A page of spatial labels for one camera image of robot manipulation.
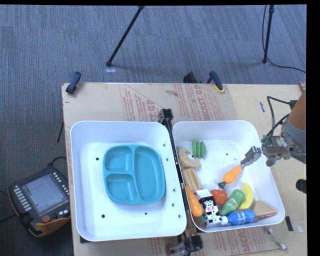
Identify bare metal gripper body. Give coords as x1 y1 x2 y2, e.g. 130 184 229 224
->
261 130 307 168

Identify orange carrot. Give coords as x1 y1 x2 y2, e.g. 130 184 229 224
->
184 185 209 227
217 164 243 190

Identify white plastic tray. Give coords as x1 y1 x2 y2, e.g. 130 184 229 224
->
69 120 188 242
171 119 286 233

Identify yellow banana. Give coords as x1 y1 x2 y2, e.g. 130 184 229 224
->
236 182 255 211

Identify green bottle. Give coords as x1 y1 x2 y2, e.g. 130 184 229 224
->
219 188 246 217

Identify red pepper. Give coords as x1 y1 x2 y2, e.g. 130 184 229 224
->
209 189 228 207

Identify tan sandwich wedge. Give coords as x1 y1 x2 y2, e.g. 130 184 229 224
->
251 199 278 219

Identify green pea pod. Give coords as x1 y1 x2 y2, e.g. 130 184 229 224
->
191 140 207 159

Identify blue bottle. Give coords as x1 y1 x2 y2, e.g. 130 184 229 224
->
220 209 257 227

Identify beige bread slice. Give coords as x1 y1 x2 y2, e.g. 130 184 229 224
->
181 168 202 194

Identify beige croissant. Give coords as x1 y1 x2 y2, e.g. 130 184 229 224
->
177 146 201 169

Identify white milk carton cow print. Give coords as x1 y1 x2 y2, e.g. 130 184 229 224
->
195 188 223 227

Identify blue divided plate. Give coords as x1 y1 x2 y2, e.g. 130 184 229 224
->
102 144 167 206

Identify brown cardboard board red print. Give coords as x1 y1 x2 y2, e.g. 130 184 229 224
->
61 82 282 256

